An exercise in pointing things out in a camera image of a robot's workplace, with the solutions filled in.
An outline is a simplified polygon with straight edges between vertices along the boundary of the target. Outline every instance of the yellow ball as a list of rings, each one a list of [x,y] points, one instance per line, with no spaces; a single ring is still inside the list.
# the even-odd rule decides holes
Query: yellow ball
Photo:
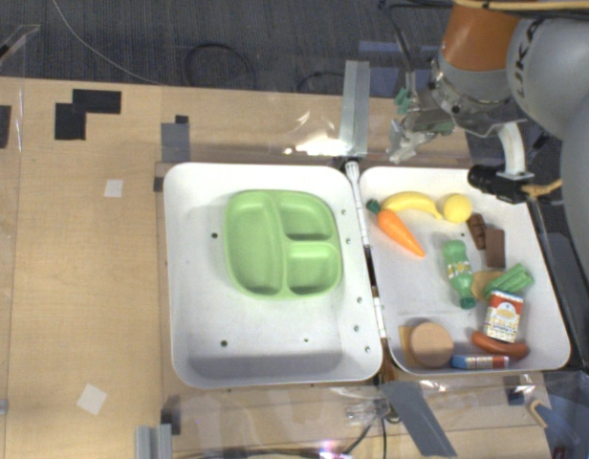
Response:
[[[473,212],[469,197],[463,194],[452,194],[444,203],[444,217],[450,223],[464,223]]]

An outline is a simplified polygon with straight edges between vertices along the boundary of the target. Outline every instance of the white tape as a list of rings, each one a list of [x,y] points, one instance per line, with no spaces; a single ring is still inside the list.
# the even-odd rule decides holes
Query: white tape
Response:
[[[77,405],[83,410],[97,416],[101,411],[105,398],[107,398],[107,393],[94,387],[92,384],[86,384],[79,400],[77,400]]]
[[[103,197],[122,197],[122,185],[124,180],[108,180],[105,184]]]

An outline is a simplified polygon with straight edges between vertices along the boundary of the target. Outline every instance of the wooden surface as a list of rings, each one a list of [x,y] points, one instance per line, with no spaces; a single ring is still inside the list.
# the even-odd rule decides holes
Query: wooden surface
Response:
[[[121,114],[88,115],[85,142],[57,142],[55,103],[71,102],[74,88],[122,91]],[[382,151],[394,106],[374,99],[370,110],[370,143]],[[340,98],[25,82],[10,411],[1,442],[8,459],[133,457],[136,426],[156,426],[170,398],[180,400],[183,425],[194,432],[175,438],[180,449],[258,440],[279,444],[303,436],[320,440],[325,432],[347,443],[357,435],[355,427],[344,425],[344,404],[352,398],[335,388],[164,392],[178,384],[164,382],[169,361],[161,347],[160,213],[152,187],[161,123],[173,122],[175,115],[190,118],[193,158],[281,159],[285,149],[309,139],[337,137]],[[424,151],[411,164],[468,161],[462,135],[430,143]],[[121,198],[104,197],[108,180],[123,180]],[[76,405],[88,383],[107,393],[97,416]],[[500,385],[495,379],[491,388]],[[437,404],[451,424],[454,445],[469,451],[464,456],[495,457],[495,445],[485,448],[485,442],[514,433],[526,437],[527,448],[516,454],[516,441],[505,445],[513,457],[547,456],[543,433],[524,408],[507,406],[504,393],[489,407],[476,400],[465,407]],[[488,430],[466,432],[480,423]],[[503,435],[494,435],[494,427],[504,428]],[[396,428],[391,450],[418,457],[403,427]],[[381,443],[369,440],[357,457],[378,457]]]

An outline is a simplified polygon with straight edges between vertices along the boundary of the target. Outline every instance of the green divided plate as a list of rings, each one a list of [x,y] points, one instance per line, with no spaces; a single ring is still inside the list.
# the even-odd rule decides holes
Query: green divided plate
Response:
[[[324,295],[341,281],[335,218],[315,195],[235,194],[227,205],[224,239],[230,277],[247,295]]]

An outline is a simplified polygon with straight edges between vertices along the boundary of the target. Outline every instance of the brown block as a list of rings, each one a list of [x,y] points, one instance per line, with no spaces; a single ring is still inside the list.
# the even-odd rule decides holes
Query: brown block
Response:
[[[505,268],[505,231],[486,229],[486,265]]]
[[[477,250],[483,250],[486,247],[486,222],[481,214],[473,213],[467,220],[470,235]]]

